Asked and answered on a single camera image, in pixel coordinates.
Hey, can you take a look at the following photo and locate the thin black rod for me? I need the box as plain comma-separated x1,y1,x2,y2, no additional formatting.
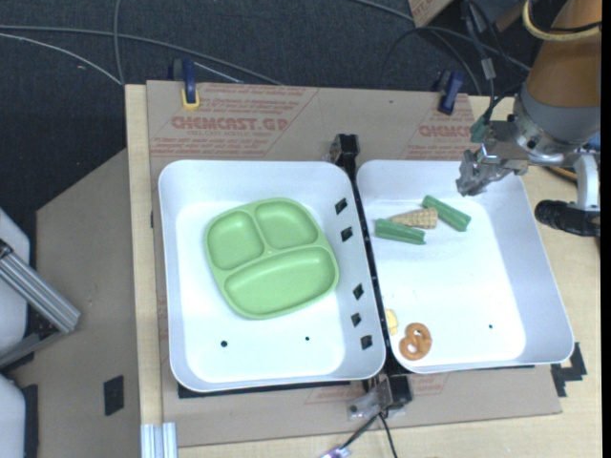
348,156,393,379

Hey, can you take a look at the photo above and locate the brown cardboard board red print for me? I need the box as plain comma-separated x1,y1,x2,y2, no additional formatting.
145,79,564,448

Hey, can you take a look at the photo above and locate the black cylinder on white bracket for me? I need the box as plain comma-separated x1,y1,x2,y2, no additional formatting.
534,152,601,239

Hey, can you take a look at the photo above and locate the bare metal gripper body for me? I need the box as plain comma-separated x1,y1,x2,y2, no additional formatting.
475,111,581,177

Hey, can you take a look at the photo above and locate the tan waffle cone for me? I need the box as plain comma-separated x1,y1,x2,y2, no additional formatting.
390,207,439,231

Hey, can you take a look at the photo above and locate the green celery stick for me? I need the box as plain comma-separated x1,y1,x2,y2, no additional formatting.
421,194,473,233
373,218,428,246

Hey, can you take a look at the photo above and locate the green divided plate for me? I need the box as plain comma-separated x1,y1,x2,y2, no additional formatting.
203,197,341,322

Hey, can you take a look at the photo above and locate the black block with thin wires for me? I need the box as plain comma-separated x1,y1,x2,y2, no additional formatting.
327,133,360,167
366,373,413,420

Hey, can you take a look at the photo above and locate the brown pretzel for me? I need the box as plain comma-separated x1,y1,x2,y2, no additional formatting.
398,322,433,362

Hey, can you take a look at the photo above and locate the white plastic tray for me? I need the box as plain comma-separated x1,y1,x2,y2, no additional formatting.
355,158,576,376
157,158,388,393

